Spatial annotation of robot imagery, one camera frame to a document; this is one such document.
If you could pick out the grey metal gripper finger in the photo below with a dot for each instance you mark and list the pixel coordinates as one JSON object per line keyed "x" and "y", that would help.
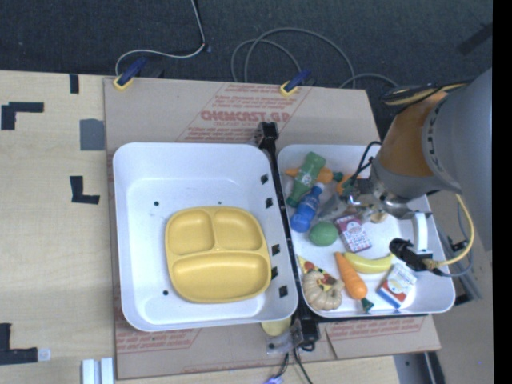
{"x": 333, "y": 208}

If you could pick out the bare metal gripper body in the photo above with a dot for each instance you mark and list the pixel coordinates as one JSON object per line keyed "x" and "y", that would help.
{"x": 390, "y": 205}

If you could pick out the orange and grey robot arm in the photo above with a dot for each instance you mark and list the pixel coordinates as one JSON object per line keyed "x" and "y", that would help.
{"x": 448, "y": 142}

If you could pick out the blue plastic bottle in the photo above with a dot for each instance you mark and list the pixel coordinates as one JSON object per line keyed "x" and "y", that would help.
{"x": 306, "y": 212}

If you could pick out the green lime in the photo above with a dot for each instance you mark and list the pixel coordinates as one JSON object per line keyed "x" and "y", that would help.
{"x": 323, "y": 234}

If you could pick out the orange carrot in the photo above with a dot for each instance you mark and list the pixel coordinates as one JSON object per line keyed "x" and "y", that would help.
{"x": 327, "y": 175}
{"x": 352, "y": 280}

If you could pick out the red and white carton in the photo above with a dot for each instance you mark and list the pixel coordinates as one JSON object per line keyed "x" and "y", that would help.
{"x": 354, "y": 235}

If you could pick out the green plastic bottle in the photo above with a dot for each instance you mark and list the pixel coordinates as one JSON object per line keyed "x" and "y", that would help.
{"x": 307, "y": 176}

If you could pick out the thin black rod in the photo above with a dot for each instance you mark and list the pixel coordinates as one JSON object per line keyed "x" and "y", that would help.
{"x": 287, "y": 230}

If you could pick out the yellow banana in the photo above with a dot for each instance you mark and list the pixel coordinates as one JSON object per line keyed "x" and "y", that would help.
{"x": 370, "y": 263}

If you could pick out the pizza slice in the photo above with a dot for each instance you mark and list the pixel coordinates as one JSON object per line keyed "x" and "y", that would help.
{"x": 310, "y": 265}

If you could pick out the white blue red carton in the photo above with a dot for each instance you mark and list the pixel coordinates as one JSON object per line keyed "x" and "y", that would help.
{"x": 396, "y": 286}

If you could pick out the beige croissant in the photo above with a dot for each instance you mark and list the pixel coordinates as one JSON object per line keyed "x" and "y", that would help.
{"x": 322, "y": 296}

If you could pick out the white plastic tray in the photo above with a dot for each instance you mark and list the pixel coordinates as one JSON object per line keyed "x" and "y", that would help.
{"x": 424, "y": 290}
{"x": 192, "y": 174}

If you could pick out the yellow divided plate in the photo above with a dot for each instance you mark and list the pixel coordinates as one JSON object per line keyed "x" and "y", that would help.
{"x": 218, "y": 270}

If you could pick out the yellow rounded object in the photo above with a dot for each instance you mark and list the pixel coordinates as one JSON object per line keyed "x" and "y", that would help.
{"x": 276, "y": 326}

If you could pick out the brown cardboard board, red print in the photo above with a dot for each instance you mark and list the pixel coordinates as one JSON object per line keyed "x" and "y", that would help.
{"x": 172, "y": 110}

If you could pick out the black cylinder on white bracket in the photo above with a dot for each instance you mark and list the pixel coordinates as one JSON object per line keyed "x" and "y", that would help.
{"x": 406, "y": 252}

